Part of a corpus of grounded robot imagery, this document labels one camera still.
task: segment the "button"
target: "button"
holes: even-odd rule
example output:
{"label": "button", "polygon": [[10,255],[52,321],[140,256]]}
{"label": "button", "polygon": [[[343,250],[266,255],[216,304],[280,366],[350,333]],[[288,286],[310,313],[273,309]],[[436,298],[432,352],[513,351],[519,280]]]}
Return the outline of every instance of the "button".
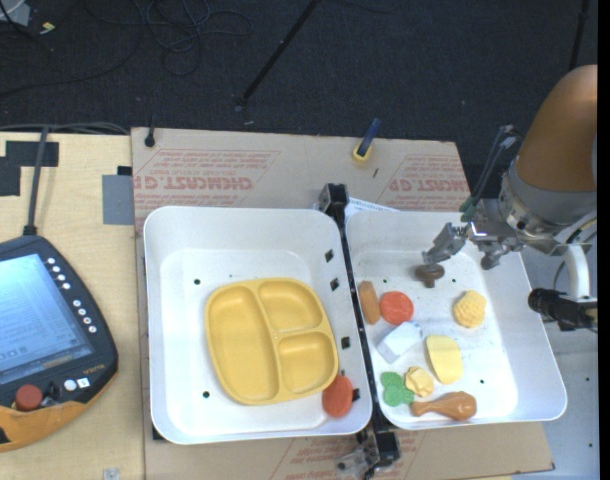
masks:
{"label": "button", "polygon": [[38,409],[43,400],[43,392],[34,384],[24,384],[16,391],[16,409],[23,412]]}
{"label": "button", "polygon": [[76,384],[76,381],[74,379],[67,379],[65,382],[63,382],[63,387],[67,391],[74,391],[77,386],[78,384]]}

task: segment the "white tray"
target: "white tray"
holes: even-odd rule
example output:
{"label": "white tray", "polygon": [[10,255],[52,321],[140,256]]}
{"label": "white tray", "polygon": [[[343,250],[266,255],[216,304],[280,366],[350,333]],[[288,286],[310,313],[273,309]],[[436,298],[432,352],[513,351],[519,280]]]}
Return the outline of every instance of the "white tray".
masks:
{"label": "white tray", "polygon": [[[437,413],[416,417],[407,405],[385,404],[382,372],[404,375],[411,366],[432,370],[424,344],[392,364],[385,361],[376,345],[393,326],[381,318],[375,325],[366,324],[366,334],[383,414],[404,429],[556,419],[565,411],[567,395],[540,315],[527,305],[531,288],[521,256],[510,253],[501,258],[499,266],[484,271],[480,267],[483,254],[468,241],[442,263],[446,273],[434,288],[414,277],[415,267],[422,264],[422,252],[432,247],[447,222],[462,225],[459,219],[460,214],[448,212],[366,211],[348,220],[356,285],[372,281],[379,298],[386,291],[404,292],[414,303],[413,320],[421,325],[424,336],[448,335],[461,349],[461,379],[450,385],[435,379],[434,393],[417,400],[466,391],[476,398],[478,408],[470,420],[455,422]],[[461,327],[451,313],[454,302],[468,289],[487,298],[484,323],[476,329]]]}
{"label": "white tray", "polygon": [[[165,439],[198,444],[341,435],[369,423],[372,400],[363,352],[340,234],[330,217],[306,209],[164,207],[147,218],[144,245],[151,412]],[[207,346],[205,302],[223,285],[268,277],[298,279],[320,298],[339,368],[360,394],[344,417],[326,415],[321,393],[249,406],[221,388]],[[343,347],[343,338],[349,347]]]}

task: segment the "brown cylinder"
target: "brown cylinder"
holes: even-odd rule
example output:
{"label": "brown cylinder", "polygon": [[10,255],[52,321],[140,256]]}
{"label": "brown cylinder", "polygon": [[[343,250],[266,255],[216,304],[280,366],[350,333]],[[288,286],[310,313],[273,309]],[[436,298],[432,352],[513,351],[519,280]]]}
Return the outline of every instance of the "brown cylinder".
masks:
{"label": "brown cylinder", "polygon": [[551,90],[516,157],[516,173],[543,190],[596,190],[592,147],[597,130],[598,66],[578,67]]}

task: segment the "yellow waffle toy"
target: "yellow waffle toy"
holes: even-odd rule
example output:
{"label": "yellow waffle toy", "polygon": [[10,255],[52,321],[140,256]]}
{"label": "yellow waffle toy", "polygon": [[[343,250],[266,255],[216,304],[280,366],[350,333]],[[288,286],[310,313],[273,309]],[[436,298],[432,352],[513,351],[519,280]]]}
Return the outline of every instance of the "yellow waffle toy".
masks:
{"label": "yellow waffle toy", "polygon": [[454,318],[463,327],[473,329],[483,323],[487,299],[474,290],[467,290],[465,295],[454,304]]}

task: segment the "yellow plate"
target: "yellow plate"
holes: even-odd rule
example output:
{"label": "yellow plate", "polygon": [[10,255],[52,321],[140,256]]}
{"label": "yellow plate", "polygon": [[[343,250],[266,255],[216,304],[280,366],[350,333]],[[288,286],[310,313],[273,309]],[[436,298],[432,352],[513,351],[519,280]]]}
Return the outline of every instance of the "yellow plate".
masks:
{"label": "yellow plate", "polygon": [[338,371],[325,309],[296,279],[254,279],[215,290],[205,307],[205,330],[221,386],[242,404],[312,395]]}

